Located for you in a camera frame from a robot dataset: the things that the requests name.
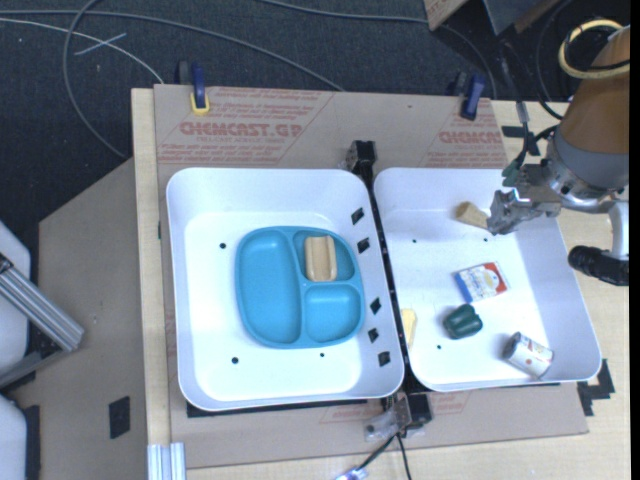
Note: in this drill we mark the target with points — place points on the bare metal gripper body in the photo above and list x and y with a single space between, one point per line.
545 195

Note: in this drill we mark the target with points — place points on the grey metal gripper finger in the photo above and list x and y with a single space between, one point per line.
522 216
502 210

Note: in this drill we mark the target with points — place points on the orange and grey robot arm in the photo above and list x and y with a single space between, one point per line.
595 118

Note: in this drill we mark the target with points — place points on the tan toy bread piece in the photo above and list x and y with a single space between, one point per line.
470 214

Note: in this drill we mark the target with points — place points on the white, blue and red carton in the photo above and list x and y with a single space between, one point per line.
481 282

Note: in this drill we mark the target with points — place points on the white plastic tray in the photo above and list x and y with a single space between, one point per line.
435 268
210 288

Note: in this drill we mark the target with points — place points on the green toy bell pepper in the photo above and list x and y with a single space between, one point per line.
462 322

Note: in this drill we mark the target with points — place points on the small white can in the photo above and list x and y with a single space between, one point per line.
529 354

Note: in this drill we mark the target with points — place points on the pale yellow toy cheese wedge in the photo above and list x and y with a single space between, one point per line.
410 325

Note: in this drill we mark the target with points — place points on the tan toy hot dog bun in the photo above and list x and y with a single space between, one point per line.
320 260

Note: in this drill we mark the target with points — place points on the brown cardboard board, red print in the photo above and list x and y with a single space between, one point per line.
300 128

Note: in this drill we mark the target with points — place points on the blue divided plate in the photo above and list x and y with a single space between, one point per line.
270 288

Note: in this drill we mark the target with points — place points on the black cylinder on white bracket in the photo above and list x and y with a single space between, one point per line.
600 263

